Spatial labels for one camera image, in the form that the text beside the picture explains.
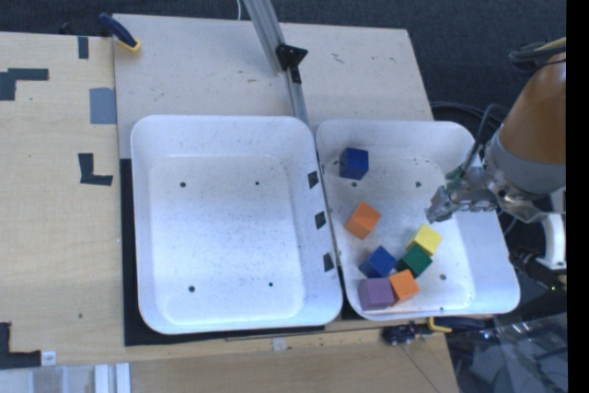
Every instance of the blue block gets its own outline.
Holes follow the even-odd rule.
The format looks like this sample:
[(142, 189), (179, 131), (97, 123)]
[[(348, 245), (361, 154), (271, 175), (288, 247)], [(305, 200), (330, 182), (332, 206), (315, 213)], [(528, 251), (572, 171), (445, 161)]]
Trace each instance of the blue block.
[(346, 147), (340, 155), (340, 177), (360, 180), (368, 172), (368, 151)]
[(387, 277), (396, 265), (397, 260), (385, 248), (378, 246), (358, 269), (369, 279), (377, 279)]

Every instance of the orange block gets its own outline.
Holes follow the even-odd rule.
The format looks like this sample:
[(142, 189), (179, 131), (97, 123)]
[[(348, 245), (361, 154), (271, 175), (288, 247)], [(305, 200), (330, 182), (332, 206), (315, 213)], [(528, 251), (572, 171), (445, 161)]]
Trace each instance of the orange block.
[(395, 303), (411, 298), (420, 292), (420, 287), (409, 269), (389, 275), (388, 280), (393, 286)]
[(380, 213), (377, 210), (366, 202), (360, 202), (343, 227), (356, 237), (364, 239), (372, 233), (379, 219)]

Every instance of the wooden block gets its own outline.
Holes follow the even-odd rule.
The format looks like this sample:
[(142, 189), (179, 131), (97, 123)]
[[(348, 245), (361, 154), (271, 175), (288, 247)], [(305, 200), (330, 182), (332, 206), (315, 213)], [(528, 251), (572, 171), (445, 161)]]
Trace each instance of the wooden block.
[(362, 309), (383, 309), (395, 303), (393, 287), (386, 278), (363, 279), (358, 284), (358, 297)]
[(376, 250), (370, 254), (362, 264), (358, 267), (369, 279), (376, 279), (387, 277), (395, 266), (397, 259), (395, 259), (385, 248), (378, 246)]
[(417, 278), (431, 263), (430, 256), (425, 253), (419, 244), (416, 244), (399, 260), (395, 269), (398, 272), (409, 269), (413, 277)]
[(419, 244), (428, 256), (432, 256), (442, 241), (442, 236), (428, 225), (422, 225), (413, 235), (405, 249)]
[(420, 292), (420, 287), (409, 269), (388, 276), (393, 288), (395, 303), (411, 298)]
[(368, 168), (368, 151), (346, 147), (340, 154), (340, 177), (362, 180)]
[(366, 238), (375, 229), (380, 213), (366, 202), (360, 202), (350, 219), (343, 226), (360, 239)]

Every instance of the yellow block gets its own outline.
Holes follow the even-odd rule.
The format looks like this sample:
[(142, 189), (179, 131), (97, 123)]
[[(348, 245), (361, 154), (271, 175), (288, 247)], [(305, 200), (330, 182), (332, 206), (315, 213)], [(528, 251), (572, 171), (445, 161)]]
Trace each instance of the yellow block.
[(422, 225), (405, 249), (411, 249), (416, 244), (419, 244), (427, 255), (431, 257), (441, 241), (442, 236), (437, 231), (431, 229), (428, 225)]

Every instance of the black bracket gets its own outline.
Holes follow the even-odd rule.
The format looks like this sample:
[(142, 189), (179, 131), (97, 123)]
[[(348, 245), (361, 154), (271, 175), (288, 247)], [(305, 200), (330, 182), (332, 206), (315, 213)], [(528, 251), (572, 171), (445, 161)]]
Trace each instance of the black bracket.
[(308, 50), (289, 46), (284, 43), (281, 43), (276, 47), (276, 55), (278, 56), (280, 66), (283, 71), (290, 69), (295, 84), (301, 84), (301, 75), (298, 72), (298, 65), (305, 59), (307, 53)]

